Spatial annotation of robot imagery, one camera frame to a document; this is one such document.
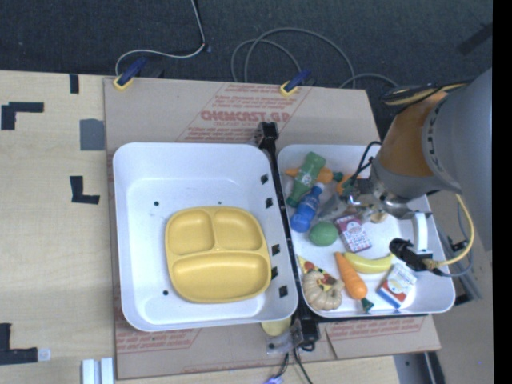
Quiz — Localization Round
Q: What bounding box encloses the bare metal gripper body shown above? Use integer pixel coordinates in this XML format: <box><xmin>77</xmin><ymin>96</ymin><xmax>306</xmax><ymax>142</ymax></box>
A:
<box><xmin>346</xmin><ymin>189</ymin><xmax>434</xmax><ymax>221</ymax></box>

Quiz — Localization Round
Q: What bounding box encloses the blue plastic bottle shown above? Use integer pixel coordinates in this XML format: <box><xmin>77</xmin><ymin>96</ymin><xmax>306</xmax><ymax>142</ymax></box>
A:
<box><xmin>290</xmin><ymin>182</ymin><xmax>326</xmax><ymax>234</ymax></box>

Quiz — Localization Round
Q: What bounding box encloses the green lime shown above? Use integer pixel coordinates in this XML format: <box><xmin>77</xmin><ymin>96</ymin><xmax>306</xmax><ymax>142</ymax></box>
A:
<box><xmin>308</xmin><ymin>221</ymin><xmax>340</xmax><ymax>248</ymax></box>

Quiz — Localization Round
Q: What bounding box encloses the orange carrot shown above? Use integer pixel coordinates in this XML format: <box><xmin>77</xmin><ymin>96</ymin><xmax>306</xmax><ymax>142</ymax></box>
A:
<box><xmin>334</xmin><ymin>251</ymin><xmax>375</xmax><ymax>314</ymax></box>
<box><xmin>284</xmin><ymin>166</ymin><xmax>344</xmax><ymax>185</ymax></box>

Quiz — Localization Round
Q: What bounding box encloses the red and white carton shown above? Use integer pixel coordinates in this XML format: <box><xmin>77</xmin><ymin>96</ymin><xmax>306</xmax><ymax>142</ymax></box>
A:
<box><xmin>334</xmin><ymin>214</ymin><xmax>373</xmax><ymax>254</ymax></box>

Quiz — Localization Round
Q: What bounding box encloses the green plastic bottle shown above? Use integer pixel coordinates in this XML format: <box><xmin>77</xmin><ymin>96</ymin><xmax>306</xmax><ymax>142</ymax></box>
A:
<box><xmin>285</xmin><ymin>151</ymin><xmax>327</xmax><ymax>209</ymax></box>

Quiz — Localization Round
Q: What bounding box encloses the thin black rod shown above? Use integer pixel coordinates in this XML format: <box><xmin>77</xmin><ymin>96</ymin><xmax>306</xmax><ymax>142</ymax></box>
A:
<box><xmin>266</xmin><ymin>144</ymin><xmax>311</xmax><ymax>323</ymax></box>

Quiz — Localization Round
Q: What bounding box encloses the yellow banana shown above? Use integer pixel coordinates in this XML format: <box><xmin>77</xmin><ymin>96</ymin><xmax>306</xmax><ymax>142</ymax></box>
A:
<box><xmin>343</xmin><ymin>250</ymin><xmax>397</xmax><ymax>275</ymax></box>

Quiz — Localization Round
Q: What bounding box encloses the pizza slice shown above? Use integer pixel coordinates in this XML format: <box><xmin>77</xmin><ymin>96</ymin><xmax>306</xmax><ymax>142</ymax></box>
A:
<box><xmin>298</xmin><ymin>255</ymin><xmax>341</xmax><ymax>292</ymax></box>

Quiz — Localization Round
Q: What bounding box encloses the white blue red carton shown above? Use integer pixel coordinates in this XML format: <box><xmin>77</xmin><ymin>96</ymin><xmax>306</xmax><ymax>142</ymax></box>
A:
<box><xmin>375</xmin><ymin>262</ymin><xmax>418</xmax><ymax>310</ymax></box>

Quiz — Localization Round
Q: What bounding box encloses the beige croissant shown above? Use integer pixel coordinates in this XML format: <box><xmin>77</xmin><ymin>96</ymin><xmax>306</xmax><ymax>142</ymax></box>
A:
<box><xmin>302</xmin><ymin>270</ymin><xmax>346</xmax><ymax>312</ymax></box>

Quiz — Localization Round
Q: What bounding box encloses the white plastic tray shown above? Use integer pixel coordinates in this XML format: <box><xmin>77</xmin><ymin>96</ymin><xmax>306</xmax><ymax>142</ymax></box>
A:
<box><xmin>276</xmin><ymin>144</ymin><xmax>456</xmax><ymax>318</ymax></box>
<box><xmin>112</xmin><ymin>142</ymin><xmax>299</xmax><ymax>332</ymax></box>

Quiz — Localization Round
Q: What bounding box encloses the yellow divided plate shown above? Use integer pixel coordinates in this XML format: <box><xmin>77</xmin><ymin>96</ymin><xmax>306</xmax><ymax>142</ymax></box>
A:
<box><xmin>164</xmin><ymin>206</ymin><xmax>273</xmax><ymax>304</ymax></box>

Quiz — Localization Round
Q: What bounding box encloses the yellow rounded object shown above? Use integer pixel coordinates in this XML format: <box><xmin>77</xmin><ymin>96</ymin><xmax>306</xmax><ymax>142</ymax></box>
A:
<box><xmin>260</xmin><ymin>317</ymin><xmax>293</xmax><ymax>338</ymax></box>

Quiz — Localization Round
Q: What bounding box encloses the brown cardboard board, red print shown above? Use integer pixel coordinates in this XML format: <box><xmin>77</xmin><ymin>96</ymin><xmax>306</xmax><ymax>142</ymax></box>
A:
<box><xmin>102</xmin><ymin>77</ymin><xmax>442</xmax><ymax>380</ymax></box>

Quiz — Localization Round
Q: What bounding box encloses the black cylinder on white bracket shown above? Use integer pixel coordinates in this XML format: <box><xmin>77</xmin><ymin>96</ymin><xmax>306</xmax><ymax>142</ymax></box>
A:
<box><xmin>388</xmin><ymin>210</ymin><xmax>435</xmax><ymax>273</ymax></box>

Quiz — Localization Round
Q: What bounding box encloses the black block with wires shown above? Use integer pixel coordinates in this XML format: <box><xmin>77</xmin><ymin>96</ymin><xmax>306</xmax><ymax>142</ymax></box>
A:
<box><xmin>298</xmin><ymin>316</ymin><xmax>321</xmax><ymax>344</ymax></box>
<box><xmin>258</xmin><ymin>121</ymin><xmax>279</xmax><ymax>150</ymax></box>

